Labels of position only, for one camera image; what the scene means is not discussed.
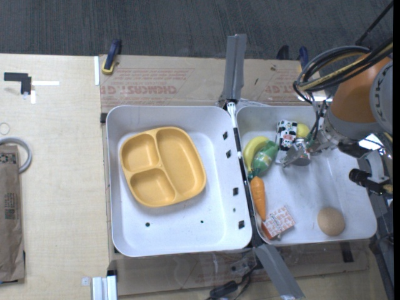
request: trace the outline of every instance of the carrot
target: carrot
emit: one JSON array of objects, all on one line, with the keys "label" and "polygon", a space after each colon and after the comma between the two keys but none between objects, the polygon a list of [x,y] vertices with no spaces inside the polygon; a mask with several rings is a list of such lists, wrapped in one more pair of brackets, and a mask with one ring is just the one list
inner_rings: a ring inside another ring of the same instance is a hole
[{"label": "carrot", "polygon": [[261,219],[265,221],[266,199],[265,199],[264,181],[258,176],[252,178],[250,181],[250,191],[256,210],[258,214],[261,216]]}]

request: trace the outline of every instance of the paper bag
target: paper bag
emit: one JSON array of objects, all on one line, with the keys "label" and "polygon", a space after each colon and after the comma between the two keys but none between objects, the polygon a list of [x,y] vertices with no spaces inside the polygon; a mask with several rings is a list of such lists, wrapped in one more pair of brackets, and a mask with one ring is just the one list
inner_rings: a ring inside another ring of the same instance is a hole
[{"label": "paper bag", "polygon": [[25,275],[17,146],[0,146],[0,281]]}]

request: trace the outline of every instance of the gray ring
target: gray ring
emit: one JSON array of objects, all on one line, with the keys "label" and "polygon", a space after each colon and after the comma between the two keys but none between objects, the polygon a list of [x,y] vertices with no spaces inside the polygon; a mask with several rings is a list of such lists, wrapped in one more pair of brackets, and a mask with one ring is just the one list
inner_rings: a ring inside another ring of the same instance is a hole
[{"label": "gray ring", "polygon": [[23,141],[19,137],[4,137],[4,138],[0,139],[0,145],[6,144],[6,143],[19,144],[20,146],[22,146],[26,150],[27,159],[26,159],[25,163],[18,170],[19,173],[23,173],[29,167],[29,165],[32,162],[32,151],[31,151],[31,148],[28,146],[28,144],[25,141]]}]

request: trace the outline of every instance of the wooden table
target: wooden table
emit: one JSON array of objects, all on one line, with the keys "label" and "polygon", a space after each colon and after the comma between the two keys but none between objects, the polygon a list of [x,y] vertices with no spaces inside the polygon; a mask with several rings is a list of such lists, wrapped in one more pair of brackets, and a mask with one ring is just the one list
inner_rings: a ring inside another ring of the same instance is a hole
[{"label": "wooden table", "polygon": [[[0,81],[0,123],[8,123],[8,136],[23,138],[33,153],[31,166],[21,174],[26,278],[0,286],[0,299],[90,299],[83,278],[104,277],[109,265],[94,57],[0,54],[0,62],[3,72],[28,73],[32,81],[59,81],[59,86],[36,86],[36,104],[29,96],[23,99],[19,82]],[[304,277],[299,285],[308,299],[384,299],[370,252],[368,258],[368,270]],[[204,299],[207,293],[132,298]],[[251,295],[279,299],[270,281],[252,284],[246,299]]]}]

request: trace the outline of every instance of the lemon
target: lemon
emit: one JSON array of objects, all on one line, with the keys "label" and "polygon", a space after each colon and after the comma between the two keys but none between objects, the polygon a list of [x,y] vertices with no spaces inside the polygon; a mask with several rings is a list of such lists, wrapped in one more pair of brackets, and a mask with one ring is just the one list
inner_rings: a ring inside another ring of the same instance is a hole
[{"label": "lemon", "polygon": [[305,138],[310,132],[310,129],[303,123],[297,124],[297,138]]}]

